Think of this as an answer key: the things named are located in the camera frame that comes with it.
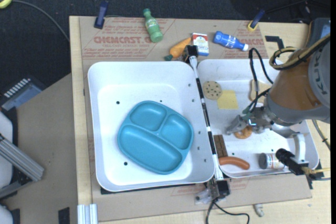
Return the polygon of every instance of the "round cookie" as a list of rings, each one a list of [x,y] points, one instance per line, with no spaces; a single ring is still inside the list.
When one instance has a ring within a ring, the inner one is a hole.
[[[206,81],[203,84],[203,94],[205,98],[217,100],[222,95],[222,87],[216,81]]]

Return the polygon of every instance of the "blue water bottle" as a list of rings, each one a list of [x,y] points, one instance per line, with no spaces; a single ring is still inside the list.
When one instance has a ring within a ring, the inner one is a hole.
[[[239,49],[242,51],[248,50],[247,44],[241,43],[237,38],[224,34],[221,31],[216,32],[213,42],[229,49]]]

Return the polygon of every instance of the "blue clamp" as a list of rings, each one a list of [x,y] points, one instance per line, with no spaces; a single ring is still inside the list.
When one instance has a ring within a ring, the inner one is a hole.
[[[109,2],[108,1],[102,1],[100,3],[100,8],[99,8],[99,15],[98,17],[96,18],[96,21],[95,21],[95,25],[94,27],[95,28],[99,28],[99,29],[102,29],[103,26],[104,26],[104,17],[106,15],[106,11],[107,11],[107,8],[109,6]]]

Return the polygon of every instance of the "toy sausage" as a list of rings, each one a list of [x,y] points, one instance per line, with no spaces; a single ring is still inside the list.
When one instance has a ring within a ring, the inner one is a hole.
[[[237,157],[221,157],[218,158],[218,161],[220,165],[233,164],[244,170],[249,170],[250,168],[250,164],[247,161]]]

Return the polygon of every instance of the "toy banana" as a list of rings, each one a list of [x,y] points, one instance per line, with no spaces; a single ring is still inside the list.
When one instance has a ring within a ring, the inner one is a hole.
[[[12,0],[2,0],[0,2],[0,9],[7,7],[11,2],[12,2]]]

